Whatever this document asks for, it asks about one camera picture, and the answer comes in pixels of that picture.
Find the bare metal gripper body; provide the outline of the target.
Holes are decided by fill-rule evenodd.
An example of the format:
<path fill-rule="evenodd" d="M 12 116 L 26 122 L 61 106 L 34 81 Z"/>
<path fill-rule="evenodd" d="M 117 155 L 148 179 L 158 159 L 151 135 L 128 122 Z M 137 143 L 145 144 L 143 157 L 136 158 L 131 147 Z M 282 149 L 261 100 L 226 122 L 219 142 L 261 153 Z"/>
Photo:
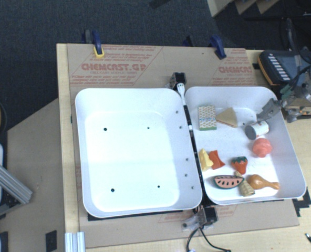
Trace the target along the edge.
<path fill-rule="evenodd" d="M 282 107 L 287 113 L 286 121 L 292 123 L 299 117 L 311 118 L 311 94 L 284 94 L 281 97 Z"/>

